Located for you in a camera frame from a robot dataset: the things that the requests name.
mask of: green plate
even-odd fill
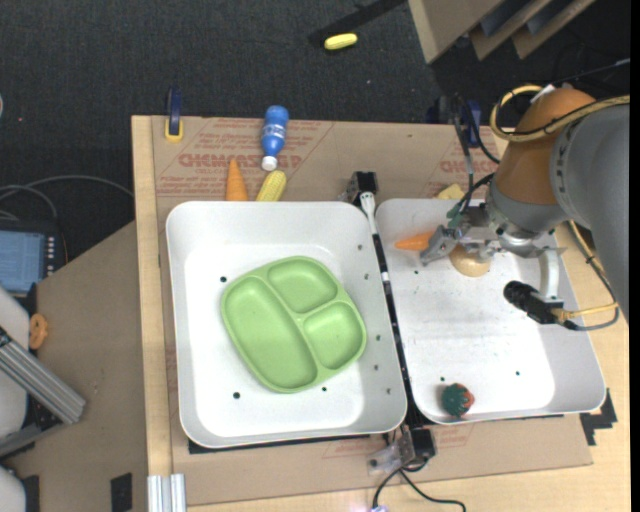
[[[344,370],[367,341],[362,317],[340,282],[304,256],[275,261],[230,283],[222,318],[247,366],[282,393]]]

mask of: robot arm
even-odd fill
[[[538,89],[525,87],[526,92]],[[535,99],[511,133],[495,128],[494,109],[494,132],[509,139],[509,145],[486,202],[462,212],[454,229],[436,232],[421,253],[423,264],[462,245],[477,258],[497,251],[537,257],[544,274],[553,269],[554,257],[534,242],[559,223],[574,220],[591,230],[628,320],[628,103],[628,97],[596,102],[575,89],[554,89]],[[516,291],[522,296],[522,289]]]

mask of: white bottle cap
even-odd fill
[[[262,159],[262,168],[265,171],[273,171],[278,167],[278,159],[275,156],[265,156]]]

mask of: blue screen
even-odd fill
[[[10,293],[27,293],[44,277],[45,236],[0,231],[0,284]]]

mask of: blue and yellow clamp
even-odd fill
[[[180,142],[184,136],[184,125],[180,119],[182,92],[170,87],[167,94],[167,119],[164,122],[164,136],[169,142]]]

